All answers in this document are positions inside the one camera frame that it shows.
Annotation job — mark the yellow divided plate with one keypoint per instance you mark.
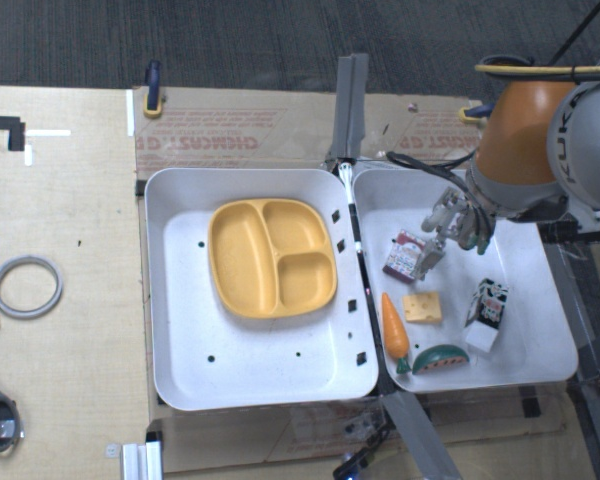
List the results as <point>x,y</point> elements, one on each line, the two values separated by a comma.
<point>245,263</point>

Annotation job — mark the yellow cheese wedge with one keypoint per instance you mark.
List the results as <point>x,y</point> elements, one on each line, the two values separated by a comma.
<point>422,308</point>

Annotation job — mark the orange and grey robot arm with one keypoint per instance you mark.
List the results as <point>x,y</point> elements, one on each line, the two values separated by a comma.
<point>520,133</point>

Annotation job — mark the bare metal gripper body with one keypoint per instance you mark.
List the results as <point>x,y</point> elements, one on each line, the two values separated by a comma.
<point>467,223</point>

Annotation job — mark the brown cardboard board red print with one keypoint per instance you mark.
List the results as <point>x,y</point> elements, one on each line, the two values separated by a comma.
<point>220,133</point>

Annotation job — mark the black and white milk carton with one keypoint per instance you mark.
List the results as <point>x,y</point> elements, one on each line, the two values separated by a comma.
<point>487,313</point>

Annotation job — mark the orange carrot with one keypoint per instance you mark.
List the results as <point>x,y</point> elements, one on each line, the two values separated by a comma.
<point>395,328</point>

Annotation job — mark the purple and white carton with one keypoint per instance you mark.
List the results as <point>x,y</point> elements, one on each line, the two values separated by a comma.
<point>400,258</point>

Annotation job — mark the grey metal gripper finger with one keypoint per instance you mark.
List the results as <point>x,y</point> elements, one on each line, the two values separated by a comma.
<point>430,260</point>
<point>434,218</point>

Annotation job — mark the green watermelon slice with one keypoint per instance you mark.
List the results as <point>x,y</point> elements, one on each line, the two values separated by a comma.
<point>437,359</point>

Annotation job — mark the white plastic tray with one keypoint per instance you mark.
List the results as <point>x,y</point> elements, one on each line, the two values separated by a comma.
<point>520,348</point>
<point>240,358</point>

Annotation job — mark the grey tape roll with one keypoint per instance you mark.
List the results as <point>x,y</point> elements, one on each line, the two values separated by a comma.
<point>0,298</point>

